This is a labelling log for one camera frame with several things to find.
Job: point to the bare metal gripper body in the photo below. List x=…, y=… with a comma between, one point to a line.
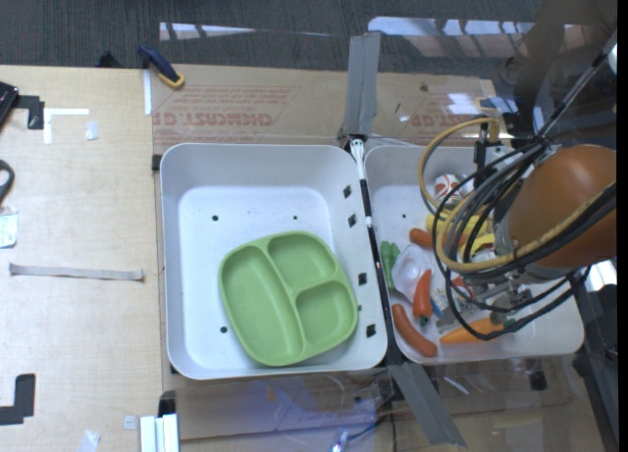
x=512, y=295

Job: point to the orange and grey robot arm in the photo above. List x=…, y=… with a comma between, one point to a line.
x=564, y=205

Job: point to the white plastic tray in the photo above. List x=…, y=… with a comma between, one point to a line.
x=255, y=205
x=539, y=337

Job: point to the orange carrot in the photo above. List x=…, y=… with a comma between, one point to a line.
x=466, y=333
x=423, y=295

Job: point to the yellow banana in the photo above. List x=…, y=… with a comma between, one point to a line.
x=473, y=236

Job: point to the white and blue packet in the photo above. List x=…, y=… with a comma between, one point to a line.
x=441, y=305

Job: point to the long orange sausage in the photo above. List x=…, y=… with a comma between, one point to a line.
x=412, y=332

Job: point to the white fried egg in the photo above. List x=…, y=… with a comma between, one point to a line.
x=407, y=271

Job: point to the short orange sausage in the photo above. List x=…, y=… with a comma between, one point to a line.
x=421, y=237

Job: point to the white and orange can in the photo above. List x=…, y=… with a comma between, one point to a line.
x=444, y=185

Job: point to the green divided plate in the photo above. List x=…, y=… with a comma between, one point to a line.
x=284, y=293

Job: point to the brown cardboard board red print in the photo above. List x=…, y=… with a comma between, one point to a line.
x=275, y=112

